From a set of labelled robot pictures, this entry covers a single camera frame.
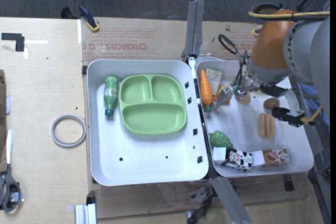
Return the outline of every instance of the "black scissors handle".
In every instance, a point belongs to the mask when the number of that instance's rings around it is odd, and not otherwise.
[[[3,195],[4,186],[6,186],[5,195]],[[21,200],[21,189],[18,182],[16,182],[11,175],[10,164],[7,164],[7,171],[1,174],[0,194],[1,193],[0,199],[3,197],[2,208],[7,212],[14,210]],[[18,193],[18,200],[11,201],[11,193]]]

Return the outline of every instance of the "scissors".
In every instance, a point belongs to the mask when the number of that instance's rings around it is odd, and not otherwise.
[[[12,129],[9,129],[6,141],[7,171],[0,173],[0,209],[10,212],[21,200],[20,185],[11,175]]]

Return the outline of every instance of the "bottle cap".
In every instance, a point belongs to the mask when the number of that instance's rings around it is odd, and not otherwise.
[[[105,116],[112,117],[113,116],[113,109],[105,109]]]

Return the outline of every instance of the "cow print carton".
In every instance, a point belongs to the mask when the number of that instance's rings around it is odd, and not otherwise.
[[[247,171],[252,168],[252,154],[226,147],[213,148],[213,161],[227,167]]]
[[[289,163],[289,157],[285,148],[281,150],[260,150],[252,152],[253,167],[274,168],[283,167]]]

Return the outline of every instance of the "yellow cable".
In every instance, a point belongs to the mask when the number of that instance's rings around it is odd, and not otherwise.
[[[303,13],[293,13],[293,14],[259,14],[259,13],[253,13],[251,11],[248,12],[248,15],[251,17],[256,18],[268,18],[268,19],[274,19],[274,18],[298,18],[303,16],[324,16],[324,15],[330,15],[330,12],[303,12]]]
[[[319,112],[321,111],[321,109],[322,109],[322,105],[319,106],[319,108],[316,110],[316,112],[314,113],[313,116],[311,116],[310,118],[308,118],[308,117],[302,117],[300,119],[300,121],[302,121],[303,123],[308,124],[309,122],[313,121],[317,117],[317,115],[319,114]]]

